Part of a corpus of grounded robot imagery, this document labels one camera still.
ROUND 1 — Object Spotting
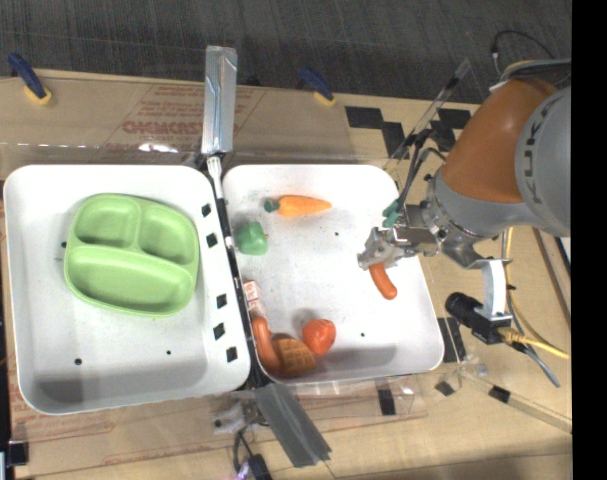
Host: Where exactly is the brown cardboard board red print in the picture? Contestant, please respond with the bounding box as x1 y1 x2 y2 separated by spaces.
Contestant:
0 67 572 480

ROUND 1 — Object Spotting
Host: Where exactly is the white plastic tray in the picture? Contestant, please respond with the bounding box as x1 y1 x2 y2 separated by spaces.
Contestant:
221 163 446 386
2 163 252 416

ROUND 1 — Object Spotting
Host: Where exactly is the orange carrot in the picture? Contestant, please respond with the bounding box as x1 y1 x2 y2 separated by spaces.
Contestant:
263 194 334 219

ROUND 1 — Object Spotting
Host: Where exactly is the brown waffle bread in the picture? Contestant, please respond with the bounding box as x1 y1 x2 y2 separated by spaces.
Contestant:
271 335 318 380

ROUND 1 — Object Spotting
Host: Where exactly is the black cylinder on white bracket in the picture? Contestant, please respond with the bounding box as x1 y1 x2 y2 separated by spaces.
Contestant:
444 257 515 346

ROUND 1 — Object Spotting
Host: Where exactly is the small red and white carton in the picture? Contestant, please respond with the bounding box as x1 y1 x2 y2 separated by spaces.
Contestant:
242 278 263 315

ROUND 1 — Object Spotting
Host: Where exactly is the orange red toy fruit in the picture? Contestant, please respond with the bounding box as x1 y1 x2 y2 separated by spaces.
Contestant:
301 318 338 357

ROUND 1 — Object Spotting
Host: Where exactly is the green divided plate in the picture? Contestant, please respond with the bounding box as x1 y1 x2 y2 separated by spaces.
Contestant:
63 192 202 319

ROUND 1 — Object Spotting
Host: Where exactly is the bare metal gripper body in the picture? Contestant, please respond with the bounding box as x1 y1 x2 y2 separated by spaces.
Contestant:
383 201 479 266

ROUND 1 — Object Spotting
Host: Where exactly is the green bell pepper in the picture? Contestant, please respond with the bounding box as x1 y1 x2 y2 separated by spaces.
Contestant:
233 220 270 257

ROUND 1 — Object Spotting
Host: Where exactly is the long orange sausage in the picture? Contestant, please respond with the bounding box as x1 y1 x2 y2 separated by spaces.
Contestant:
250 315 284 376

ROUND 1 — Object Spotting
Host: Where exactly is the black block with thin wires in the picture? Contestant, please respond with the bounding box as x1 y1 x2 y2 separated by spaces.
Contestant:
246 453 273 480

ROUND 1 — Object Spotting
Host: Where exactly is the short orange sausage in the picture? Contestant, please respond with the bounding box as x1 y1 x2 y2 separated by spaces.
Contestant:
368 261 399 302

